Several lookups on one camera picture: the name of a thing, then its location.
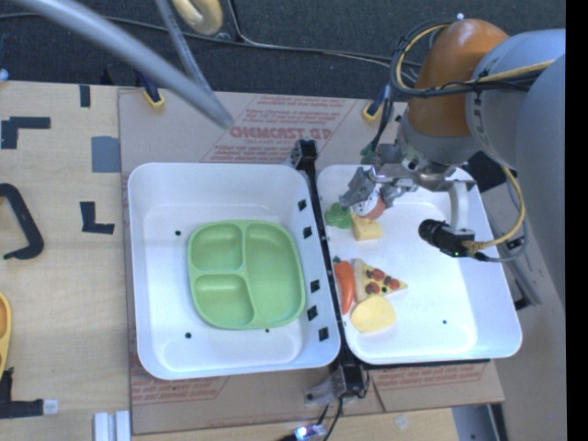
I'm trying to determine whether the black block with thin wires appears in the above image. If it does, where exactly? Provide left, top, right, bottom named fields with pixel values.
left=337, top=363, right=369, bottom=397
left=292, top=139, right=320, bottom=172

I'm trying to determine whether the white plastic tray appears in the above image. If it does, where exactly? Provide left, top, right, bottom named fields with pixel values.
left=316, top=163, right=524, bottom=366
left=127, top=162, right=342, bottom=381

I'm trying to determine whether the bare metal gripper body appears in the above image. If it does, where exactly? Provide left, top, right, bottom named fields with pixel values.
left=371, top=143, right=460, bottom=194

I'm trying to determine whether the pizza slice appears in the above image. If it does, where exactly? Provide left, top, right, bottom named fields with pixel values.
left=350, top=258, right=409, bottom=303

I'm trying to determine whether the yellow cheese block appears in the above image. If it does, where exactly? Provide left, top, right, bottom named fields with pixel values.
left=350, top=213, right=384, bottom=243

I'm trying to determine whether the black cylinder on white bracket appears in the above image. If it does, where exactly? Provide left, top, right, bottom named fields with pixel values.
left=417, top=179, right=477, bottom=259

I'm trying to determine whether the yellow biscuit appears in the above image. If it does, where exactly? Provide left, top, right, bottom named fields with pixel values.
left=350, top=295, right=398, bottom=335

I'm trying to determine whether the green broccoli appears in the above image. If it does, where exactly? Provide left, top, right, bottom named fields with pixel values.
left=324, top=202, right=354, bottom=231

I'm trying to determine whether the brown cardboard board, red print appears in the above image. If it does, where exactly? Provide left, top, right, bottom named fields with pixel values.
left=118, top=88, right=506, bottom=435

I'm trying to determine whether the thin black rod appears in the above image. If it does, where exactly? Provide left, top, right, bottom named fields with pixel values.
left=304, top=165, right=352, bottom=368

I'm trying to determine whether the green divided plate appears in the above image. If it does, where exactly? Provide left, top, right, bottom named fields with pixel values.
left=186, top=220, right=307, bottom=332

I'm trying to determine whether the yellow divided plate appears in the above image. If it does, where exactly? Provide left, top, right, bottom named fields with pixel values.
left=0, top=291, right=13, bottom=377

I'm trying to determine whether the orange and white cylinder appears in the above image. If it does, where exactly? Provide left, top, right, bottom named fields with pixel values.
left=357, top=191, right=388, bottom=222

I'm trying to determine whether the orange carrot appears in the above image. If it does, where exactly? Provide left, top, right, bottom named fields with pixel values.
left=333, top=255, right=356, bottom=317

